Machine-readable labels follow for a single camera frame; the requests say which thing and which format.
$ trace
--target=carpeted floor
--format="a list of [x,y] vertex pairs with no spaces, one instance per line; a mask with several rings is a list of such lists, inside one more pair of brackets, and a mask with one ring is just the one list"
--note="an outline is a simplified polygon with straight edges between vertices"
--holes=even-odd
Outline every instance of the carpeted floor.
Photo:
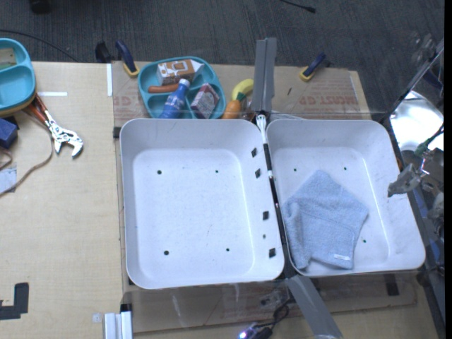
[[135,60],[195,55],[212,64],[254,65],[256,40],[278,39],[277,65],[305,66],[325,52],[332,66],[359,72],[369,107],[384,112],[417,66],[413,36],[444,37],[445,0],[0,0],[0,36],[22,42],[36,61],[95,62],[104,40],[122,39]]

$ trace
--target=towel tag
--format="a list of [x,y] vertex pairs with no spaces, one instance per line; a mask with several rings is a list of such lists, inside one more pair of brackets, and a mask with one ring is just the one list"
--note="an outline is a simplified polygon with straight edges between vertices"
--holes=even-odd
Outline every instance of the towel tag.
[[343,255],[339,255],[339,254],[333,254],[334,258],[337,258],[339,260],[345,260],[345,261],[350,261],[351,258],[349,256],[343,256]]

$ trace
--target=wooden table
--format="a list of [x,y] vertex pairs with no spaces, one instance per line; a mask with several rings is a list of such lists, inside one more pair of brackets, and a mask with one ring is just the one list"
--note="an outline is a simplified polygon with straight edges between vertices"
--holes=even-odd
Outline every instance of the wooden table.
[[[33,66],[37,91],[56,93],[43,94],[49,111],[61,126],[76,131],[85,146],[76,159],[71,158],[71,148],[63,146],[15,193],[0,198],[3,306],[13,304],[16,283],[30,286],[28,313],[0,321],[0,338],[101,338],[103,314],[119,311],[124,272],[107,66],[44,62]],[[228,77],[234,76],[234,67],[218,68],[224,86],[232,86]],[[48,134],[24,113],[17,113],[16,119],[20,130],[11,150],[19,178],[45,159],[51,145]],[[411,305],[340,312],[334,319],[346,338],[435,338],[423,289],[415,280],[412,285],[416,300]],[[235,338],[240,329],[242,324],[136,337]],[[310,335],[301,318],[286,319],[276,329],[275,339]]]

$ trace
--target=blue divided plate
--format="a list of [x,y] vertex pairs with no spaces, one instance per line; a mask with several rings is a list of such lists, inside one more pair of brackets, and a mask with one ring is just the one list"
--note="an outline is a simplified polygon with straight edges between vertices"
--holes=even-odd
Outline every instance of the blue divided plate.
[[27,50],[19,42],[0,38],[0,49],[12,49],[15,65],[0,69],[0,117],[28,106],[35,96],[35,71]]
[[174,60],[182,60],[182,59],[193,59],[199,63],[204,64],[204,68],[195,80],[191,83],[189,92],[186,96],[186,106],[184,111],[181,113],[180,118],[188,118],[188,119],[197,119],[198,117],[193,113],[190,109],[190,104],[193,102],[196,93],[199,91],[199,88],[204,83],[209,83],[215,92],[220,97],[220,101],[215,106],[215,109],[210,116],[210,119],[220,118],[225,111],[226,108],[226,99],[225,92],[218,80],[217,75],[215,74],[212,67],[207,63],[207,61],[202,60],[196,56],[182,56],[179,58],[171,58],[164,59],[159,61],[154,61],[153,63],[149,63],[145,65],[139,75],[138,75],[138,88],[140,90],[141,97],[143,98],[144,105],[148,110],[149,115],[152,118],[157,118],[160,113],[162,113],[163,106],[168,98],[168,95],[171,93],[148,93],[148,87],[150,85],[160,85],[157,79],[157,65],[160,63],[165,63],[167,61]]

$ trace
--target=blue towel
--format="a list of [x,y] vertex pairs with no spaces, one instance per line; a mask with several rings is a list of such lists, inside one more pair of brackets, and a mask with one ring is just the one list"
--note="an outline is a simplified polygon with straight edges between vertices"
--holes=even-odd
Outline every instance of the blue towel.
[[281,206],[289,248],[298,269],[313,258],[353,268],[366,206],[323,171],[315,171]]

